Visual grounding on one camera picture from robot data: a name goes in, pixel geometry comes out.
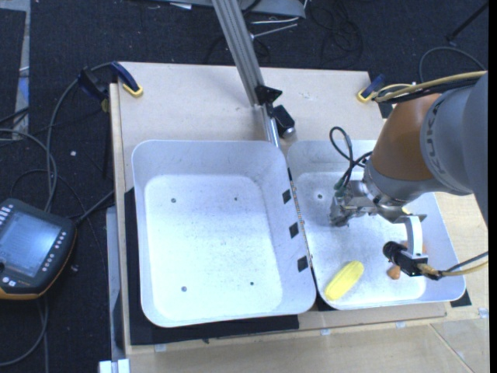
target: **white tray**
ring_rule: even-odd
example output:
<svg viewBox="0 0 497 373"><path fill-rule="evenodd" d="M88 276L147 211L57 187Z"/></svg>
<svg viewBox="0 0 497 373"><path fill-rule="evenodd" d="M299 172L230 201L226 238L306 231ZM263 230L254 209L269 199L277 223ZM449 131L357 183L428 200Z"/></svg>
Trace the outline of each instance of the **white tray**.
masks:
<svg viewBox="0 0 497 373"><path fill-rule="evenodd" d="M141 305L151 322L186 326L313 305L307 247L278 148L150 140L134 149L132 166Z"/></svg>
<svg viewBox="0 0 497 373"><path fill-rule="evenodd" d="M353 141L354 156L361 156L373 147L374 141ZM466 288L463 276L432 281L401 274L400 279L394 281L386 274L391 263L382 252L383 245L391 240L407 240L404 225L391 224L380 216L353 218L349 226L341 228L329 224L329 208L335 192L333 186L349 166L329 141L296 142L288 152L288 165L305 223L318 291L323 300L326 301L326 285L345 264L359 260L364 265L360 280L339 300L326 301L330 306L335 309L362 309L445 302L462 296ZM362 174L363 170L357 167L352 180L360 180ZM413 214L427 214L422 221L422 233L429 264L437 269L456 265L457 256L433 193L425 193L406 205L406 210Z"/></svg>

